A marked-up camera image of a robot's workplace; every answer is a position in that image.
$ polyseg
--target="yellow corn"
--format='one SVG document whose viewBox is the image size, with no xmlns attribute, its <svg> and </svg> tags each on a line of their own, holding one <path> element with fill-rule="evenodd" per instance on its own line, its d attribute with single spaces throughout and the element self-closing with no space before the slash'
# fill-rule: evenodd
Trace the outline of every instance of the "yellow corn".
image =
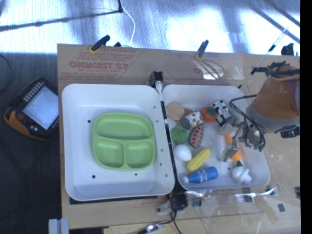
<svg viewBox="0 0 312 234">
<path fill-rule="evenodd" d="M 210 149 L 203 148 L 201 149 L 188 163 L 186 169 L 189 172 L 196 171 L 208 157 L 210 156 Z"/>
</svg>

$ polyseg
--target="blue bottle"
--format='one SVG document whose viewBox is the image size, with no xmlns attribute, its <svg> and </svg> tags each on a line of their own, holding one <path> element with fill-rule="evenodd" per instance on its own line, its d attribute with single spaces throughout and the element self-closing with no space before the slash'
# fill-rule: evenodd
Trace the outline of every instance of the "blue bottle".
<svg viewBox="0 0 312 234">
<path fill-rule="evenodd" d="M 183 176 L 181 180 L 184 184 L 187 184 L 187 183 L 199 184 L 202 182 L 206 182 L 207 180 L 210 180 L 210 179 L 216 179 L 217 177 L 218 177 L 218 171 L 214 166 L 212 166 L 207 169 L 193 172 L 189 176 Z"/>
</svg>

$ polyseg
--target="white egg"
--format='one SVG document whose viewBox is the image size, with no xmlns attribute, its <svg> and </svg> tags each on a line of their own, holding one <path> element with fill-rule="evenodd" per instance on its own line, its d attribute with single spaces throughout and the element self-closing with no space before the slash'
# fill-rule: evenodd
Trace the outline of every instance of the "white egg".
<svg viewBox="0 0 312 234">
<path fill-rule="evenodd" d="M 181 161 L 190 161 L 192 159 L 190 148 L 184 144 L 179 144 L 175 147 L 174 156 Z"/>
</svg>

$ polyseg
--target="gray carpet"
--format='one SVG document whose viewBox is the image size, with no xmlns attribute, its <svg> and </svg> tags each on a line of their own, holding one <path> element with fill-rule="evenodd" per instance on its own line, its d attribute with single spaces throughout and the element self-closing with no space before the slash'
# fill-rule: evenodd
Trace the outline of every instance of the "gray carpet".
<svg viewBox="0 0 312 234">
<path fill-rule="evenodd" d="M 300 0 L 0 0 L 0 114 L 37 77 L 57 86 L 57 43 L 300 55 Z M 59 136 L 41 142 L 0 120 L 0 234 L 45 234 L 61 217 Z"/>
</svg>

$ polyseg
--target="green divided plate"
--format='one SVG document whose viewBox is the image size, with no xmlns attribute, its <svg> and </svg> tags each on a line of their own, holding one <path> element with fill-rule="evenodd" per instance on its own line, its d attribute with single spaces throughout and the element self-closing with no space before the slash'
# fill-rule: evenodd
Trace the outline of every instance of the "green divided plate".
<svg viewBox="0 0 312 234">
<path fill-rule="evenodd" d="M 104 113 L 94 123 L 92 139 L 96 161 L 109 169 L 141 170 L 155 159 L 154 129 L 141 115 Z"/>
</svg>

